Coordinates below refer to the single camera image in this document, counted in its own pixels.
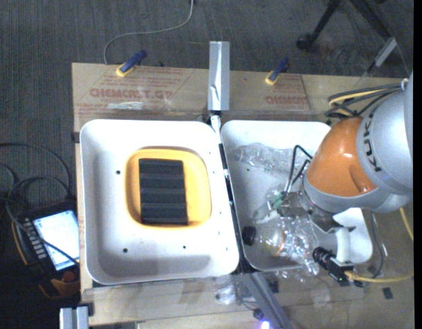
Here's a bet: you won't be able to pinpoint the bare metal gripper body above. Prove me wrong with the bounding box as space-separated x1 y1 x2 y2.
277 191 336 225

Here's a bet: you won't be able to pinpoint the clear plastic bottle black cap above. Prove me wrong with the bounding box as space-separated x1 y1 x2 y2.
241 217 322 276

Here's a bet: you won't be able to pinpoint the white plastic tray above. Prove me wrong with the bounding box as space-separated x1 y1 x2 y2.
79 119 240 286
219 119 374 273

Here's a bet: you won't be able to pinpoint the black ribbed foam block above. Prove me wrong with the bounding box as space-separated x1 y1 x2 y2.
138 158 189 226

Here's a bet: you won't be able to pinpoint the orange plate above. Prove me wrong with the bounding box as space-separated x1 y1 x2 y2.
125 147 212 229

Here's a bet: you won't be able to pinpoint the brown cardboard board red print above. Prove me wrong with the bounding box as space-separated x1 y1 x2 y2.
71 62 414 327

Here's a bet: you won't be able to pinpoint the black office chair base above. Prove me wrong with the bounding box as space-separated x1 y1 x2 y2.
256 0 414 51

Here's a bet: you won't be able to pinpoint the black cylinder on white bracket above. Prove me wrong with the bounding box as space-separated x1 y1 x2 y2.
312 225 356 286

